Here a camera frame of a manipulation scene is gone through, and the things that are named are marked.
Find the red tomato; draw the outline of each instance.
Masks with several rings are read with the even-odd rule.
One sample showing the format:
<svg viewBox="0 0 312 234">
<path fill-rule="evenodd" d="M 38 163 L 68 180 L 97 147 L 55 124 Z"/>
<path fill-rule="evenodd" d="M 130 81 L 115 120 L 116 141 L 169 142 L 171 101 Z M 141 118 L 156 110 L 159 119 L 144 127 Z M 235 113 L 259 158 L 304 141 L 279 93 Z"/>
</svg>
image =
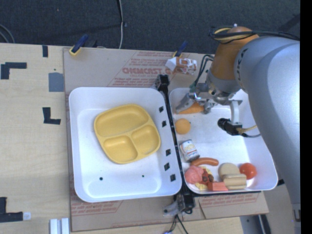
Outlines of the red tomato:
<svg viewBox="0 0 312 234">
<path fill-rule="evenodd" d="M 251 179 L 257 175 L 257 170 L 251 163 L 244 163 L 239 167 L 241 174 L 246 175 L 247 179 Z"/>
</svg>

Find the tin can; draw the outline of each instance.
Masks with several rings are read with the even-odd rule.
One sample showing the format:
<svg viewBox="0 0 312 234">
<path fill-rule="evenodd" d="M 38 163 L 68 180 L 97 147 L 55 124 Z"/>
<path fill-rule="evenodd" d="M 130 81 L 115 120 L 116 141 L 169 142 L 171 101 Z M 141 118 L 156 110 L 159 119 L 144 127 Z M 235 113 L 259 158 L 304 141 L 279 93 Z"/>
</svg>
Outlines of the tin can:
<svg viewBox="0 0 312 234">
<path fill-rule="evenodd" d="M 188 139 L 185 142 L 181 143 L 179 147 L 180 147 L 180 151 L 184 155 L 184 159 L 186 162 L 192 162 L 193 160 L 200 157 L 191 139 Z"/>
</svg>

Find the white plastic tub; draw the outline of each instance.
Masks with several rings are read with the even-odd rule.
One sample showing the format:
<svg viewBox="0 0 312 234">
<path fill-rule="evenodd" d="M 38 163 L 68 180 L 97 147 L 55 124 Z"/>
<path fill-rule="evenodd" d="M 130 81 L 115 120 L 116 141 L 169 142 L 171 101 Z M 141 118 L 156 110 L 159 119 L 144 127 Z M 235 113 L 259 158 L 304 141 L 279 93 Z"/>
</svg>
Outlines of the white plastic tub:
<svg viewBox="0 0 312 234">
<path fill-rule="evenodd" d="M 188 88 L 178 88 L 172 90 L 169 95 L 174 122 L 180 118 L 186 118 L 191 123 L 191 130 L 187 134 L 176 134 L 178 144 L 191 139 L 201 157 L 215 158 L 219 161 L 219 166 L 226 162 L 234 163 L 237 166 L 249 162 L 257 169 L 257 176 L 247 180 L 247 188 L 243 190 L 230 190 L 227 192 L 201 191 L 195 185 L 187 183 L 190 190 L 197 194 L 215 194 L 273 189 L 277 185 L 278 177 L 271 153 L 264 143 L 263 138 L 231 136 L 219 128 L 217 121 L 220 118 L 231 119 L 229 106 L 217 105 L 206 115 L 203 113 L 176 114 L 176 106 L 179 105 L 188 91 Z M 248 128 L 254 126 L 255 122 L 249 107 L 248 95 L 241 90 L 233 99 L 243 100 L 239 106 L 240 122 L 243 123 L 243 127 Z M 259 132 L 258 129 L 255 129 L 247 133 L 249 135 L 256 135 Z M 190 167 L 190 163 L 183 159 L 183 154 L 180 154 L 180 156 L 182 168 L 185 172 Z M 221 181 L 218 175 L 219 166 L 207 166 L 213 173 L 216 181 Z"/>
<path fill-rule="evenodd" d="M 112 162 L 94 131 L 96 116 L 111 108 L 137 104 L 153 119 L 160 148 L 128 164 Z M 176 194 L 182 185 L 175 145 L 160 92 L 152 88 L 80 87 L 69 95 L 70 127 L 77 195 L 101 202 Z"/>
</svg>

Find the hot dog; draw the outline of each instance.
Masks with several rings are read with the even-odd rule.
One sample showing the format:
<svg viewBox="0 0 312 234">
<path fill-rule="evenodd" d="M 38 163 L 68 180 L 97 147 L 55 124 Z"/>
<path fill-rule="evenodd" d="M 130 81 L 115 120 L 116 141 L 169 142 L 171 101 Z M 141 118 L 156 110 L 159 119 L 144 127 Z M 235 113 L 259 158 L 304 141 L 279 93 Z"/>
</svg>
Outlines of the hot dog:
<svg viewBox="0 0 312 234">
<path fill-rule="evenodd" d="M 204 157 L 204 158 L 198 158 L 198 159 L 195 159 L 191 162 L 191 166 L 194 165 L 194 166 L 200 166 L 200 165 L 211 165 L 211 166 L 217 166 L 219 164 L 219 161 L 215 158 L 207 158 L 207 157 Z"/>
</svg>

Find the light wood surface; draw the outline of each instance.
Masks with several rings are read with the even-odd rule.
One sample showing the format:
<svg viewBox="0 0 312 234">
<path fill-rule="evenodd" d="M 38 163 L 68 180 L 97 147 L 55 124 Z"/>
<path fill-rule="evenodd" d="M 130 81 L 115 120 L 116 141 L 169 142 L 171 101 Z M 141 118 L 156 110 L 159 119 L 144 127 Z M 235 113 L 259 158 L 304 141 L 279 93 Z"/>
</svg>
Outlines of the light wood surface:
<svg viewBox="0 0 312 234">
<path fill-rule="evenodd" d="M 49 92 L 48 74 L 63 73 L 62 47 L 0 44 L 0 63 L 26 62 L 0 79 L 0 196 L 7 212 L 30 212 L 31 220 L 0 223 L 0 234 L 49 233 L 49 220 L 70 218 L 68 154 L 64 92 Z M 60 125 L 43 123 L 43 107 Z M 184 223 L 189 234 L 242 234 L 239 217 Z M 80 234 L 162 234 L 171 224 L 106 229 Z M 184 233 L 177 224 L 175 234 Z"/>
</svg>

